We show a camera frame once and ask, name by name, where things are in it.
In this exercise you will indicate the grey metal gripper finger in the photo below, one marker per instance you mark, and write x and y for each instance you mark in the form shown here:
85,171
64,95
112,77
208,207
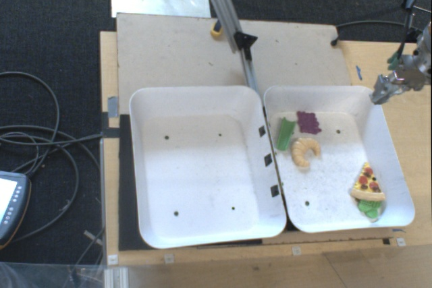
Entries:
378,92
397,81

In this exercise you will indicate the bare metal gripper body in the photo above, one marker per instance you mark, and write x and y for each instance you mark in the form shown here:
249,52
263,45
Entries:
414,72

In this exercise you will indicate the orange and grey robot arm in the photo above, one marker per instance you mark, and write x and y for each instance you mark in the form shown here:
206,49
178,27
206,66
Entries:
429,27

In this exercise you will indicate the purple grapes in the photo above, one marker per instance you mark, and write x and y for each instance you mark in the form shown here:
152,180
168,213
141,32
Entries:
308,123

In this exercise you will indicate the pizza slice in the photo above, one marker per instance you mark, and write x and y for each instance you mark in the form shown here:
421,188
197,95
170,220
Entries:
367,183

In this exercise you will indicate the white plastic tray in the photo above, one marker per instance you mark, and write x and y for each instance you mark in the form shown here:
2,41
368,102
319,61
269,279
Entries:
202,172
334,175

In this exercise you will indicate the tan croissant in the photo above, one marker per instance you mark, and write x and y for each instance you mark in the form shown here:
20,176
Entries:
298,153

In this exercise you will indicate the green celery stick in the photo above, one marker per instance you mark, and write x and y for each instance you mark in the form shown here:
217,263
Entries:
284,135

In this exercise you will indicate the green broccoli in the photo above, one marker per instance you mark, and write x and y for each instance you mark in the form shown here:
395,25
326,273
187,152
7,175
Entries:
369,209

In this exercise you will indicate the thin black rod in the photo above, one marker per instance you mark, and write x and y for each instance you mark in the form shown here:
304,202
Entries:
274,158

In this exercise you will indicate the pale flat board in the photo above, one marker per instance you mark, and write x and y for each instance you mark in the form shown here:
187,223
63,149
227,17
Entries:
175,54

